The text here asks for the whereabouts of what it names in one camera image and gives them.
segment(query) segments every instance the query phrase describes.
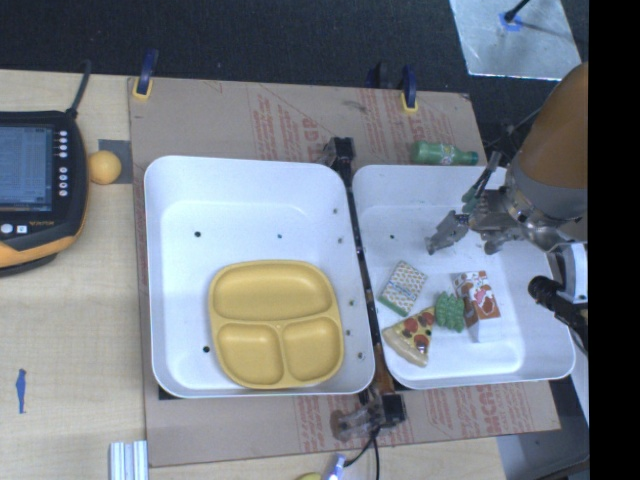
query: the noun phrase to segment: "small carton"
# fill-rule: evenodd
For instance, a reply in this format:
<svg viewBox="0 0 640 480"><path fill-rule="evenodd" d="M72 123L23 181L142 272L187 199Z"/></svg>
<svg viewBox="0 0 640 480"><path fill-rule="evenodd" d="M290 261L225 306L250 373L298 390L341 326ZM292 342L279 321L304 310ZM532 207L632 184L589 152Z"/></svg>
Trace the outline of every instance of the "small carton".
<svg viewBox="0 0 640 480"><path fill-rule="evenodd" d="M422 291L426 274L405 261L400 261L393 269L391 277L384 285L378 300L401 316L407 316Z"/></svg>
<svg viewBox="0 0 640 480"><path fill-rule="evenodd" d="M502 315L489 278L484 270L464 272L453 282L458 297L464 300L464 320L476 341L502 338Z"/></svg>

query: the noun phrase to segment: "bottle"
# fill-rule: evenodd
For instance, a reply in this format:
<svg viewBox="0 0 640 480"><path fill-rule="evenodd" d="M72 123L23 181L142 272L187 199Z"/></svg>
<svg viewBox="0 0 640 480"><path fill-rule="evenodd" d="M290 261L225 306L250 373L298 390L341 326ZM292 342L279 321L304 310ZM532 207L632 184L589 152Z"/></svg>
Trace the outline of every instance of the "bottle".
<svg viewBox="0 0 640 480"><path fill-rule="evenodd" d="M476 165L478 153L462 151L451 144L417 140L411 146L411 161L427 165Z"/></svg>

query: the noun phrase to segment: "yellow plate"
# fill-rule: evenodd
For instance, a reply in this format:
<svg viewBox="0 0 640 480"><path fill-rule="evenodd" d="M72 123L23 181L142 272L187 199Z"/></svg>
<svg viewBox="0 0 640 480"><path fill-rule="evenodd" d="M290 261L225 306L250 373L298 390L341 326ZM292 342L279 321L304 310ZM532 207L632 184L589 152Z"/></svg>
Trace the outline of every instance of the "yellow plate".
<svg viewBox="0 0 640 480"><path fill-rule="evenodd" d="M316 384L342 364L336 296L310 263L265 260L223 268L209 287L209 317L220 365L242 386Z"/></svg>

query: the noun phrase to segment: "ball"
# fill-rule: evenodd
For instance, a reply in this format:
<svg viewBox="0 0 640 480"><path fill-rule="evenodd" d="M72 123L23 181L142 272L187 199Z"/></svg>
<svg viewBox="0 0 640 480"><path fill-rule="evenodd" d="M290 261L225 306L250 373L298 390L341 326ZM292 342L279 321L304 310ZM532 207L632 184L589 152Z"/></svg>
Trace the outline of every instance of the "ball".
<svg viewBox="0 0 640 480"><path fill-rule="evenodd" d="M113 183L121 172L122 163L115 153L101 150L89 156L89 177L94 183L99 185Z"/></svg>

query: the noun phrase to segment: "cardboard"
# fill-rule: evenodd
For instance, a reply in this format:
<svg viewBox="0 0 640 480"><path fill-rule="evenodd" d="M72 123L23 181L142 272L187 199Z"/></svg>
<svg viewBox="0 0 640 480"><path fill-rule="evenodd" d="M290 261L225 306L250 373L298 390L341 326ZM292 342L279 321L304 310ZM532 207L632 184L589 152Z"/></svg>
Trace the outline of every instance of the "cardboard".
<svg viewBox="0 0 640 480"><path fill-rule="evenodd" d="M129 80L131 94L133 79ZM337 411L349 396L176 399L151 368L143 176L164 155L315 162L332 137L352 137L354 168L408 164L415 140L486 156L473 110L461 94L419 92L403 111L399 91L204 80L154 80L146 101L129 97L138 252L145 416L152 467L359 449L337 440ZM559 428L548 382L404 391L408 419L380 435L397 446Z"/></svg>

